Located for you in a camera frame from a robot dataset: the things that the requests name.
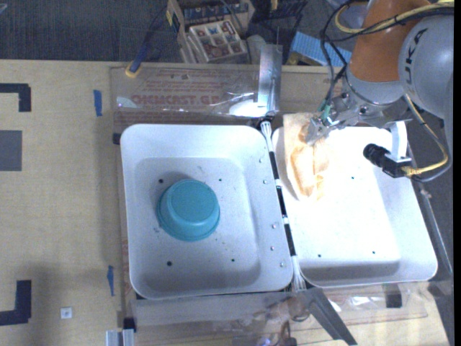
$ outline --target crumpled towel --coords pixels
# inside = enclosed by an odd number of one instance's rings
[[[324,137],[312,146],[305,142],[312,116],[309,112],[283,116],[287,176],[298,200],[323,196],[330,164],[331,150]]]

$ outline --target plywood surface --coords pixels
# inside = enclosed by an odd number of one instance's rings
[[[119,65],[0,62],[2,83],[32,88],[32,112],[18,112],[17,95],[0,94],[0,129],[21,130],[23,144],[22,171],[0,172],[0,311],[14,308],[17,280],[32,281],[32,318],[0,327],[1,345],[104,345],[105,332],[120,325],[119,149],[109,103],[109,69]],[[328,86],[324,68],[289,71],[282,109],[314,111]],[[94,90],[102,93],[99,117]],[[65,306],[72,306],[72,319],[60,319]],[[430,298],[427,311],[423,319],[351,326],[351,332],[360,345],[447,345]]]

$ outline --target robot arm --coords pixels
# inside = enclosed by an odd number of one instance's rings
[[[390,129],[395,142],[406,146],[401,124],[408,119],[393,112],[406,100],[444,120],[452,155],[454,16],[445,7],[433,10],[433,6],[427,0],[376,0],[372,4],[362,29],[372,33],[358,36],[341,95],[325,99],[321,114],[310,120],[309,144],[332,129],[365,123]],[[399,17],[402,20],[396,25]],[[402,177],[406,174],[402,167],[410,159],[402,157],[401,147],[395,149],[400,151],[387,155],[393,166],[383,170]],[[365,150],[364,154],[382,154],[380,163],[388,162],[382,150]]]

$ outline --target blue object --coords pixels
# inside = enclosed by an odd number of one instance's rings
[[[348,63],[351,59],[352,53],[350,51],[338,48],[339,52],[343,55]],[[335,53],[330,45],[326,45],[326,51],[330,55],[331,64],[333,66],[343,66],[343,62]],[[326,66],[326,58],[321,49],[321,42],[318,38],[305,35],[301,32],[296,32],[295,38],[291,42],[290,54],[298,53],[306,58],[309,58],[321,66]]]
[[[147,54],[149,50],[151,49],[151,46],[149,43],[143,43],[138,51],[138,54],[135,57],[135,60],[133,60],[130,64],[130,72],[136,73],[141,65],[142,62],[147,57]]]
[[[109,265],[107,268],[107,281],[109,282],[110,295],[115,296],[114,293],[114,267]]]
[[[160,227],[175,239],[199,241],[218,227],[220,207],[216,194],[205,183],[183,179],[158,199]]]
[[[93,90],[94,95],[94,109],[96,110],[96,116],[102,116],[102,94],[99,90]]]

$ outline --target metal bracket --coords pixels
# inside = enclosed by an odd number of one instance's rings
[[[264,45],[259,62],[258,107],[265,107],[267,113],[279,110],[280,88],[282,82],[281,45]]]
[[[357,345],[357,341],[347,329],[343,320],[331,305],[321,288],[310,288],[300,293],[305,307],[314,315],[318,323],[328,332],[333,340],[343,340],[349,346]]]
[[[124,329],[118,332],[113,329],[106,331],[106,346],[135,346],[135,330]]]

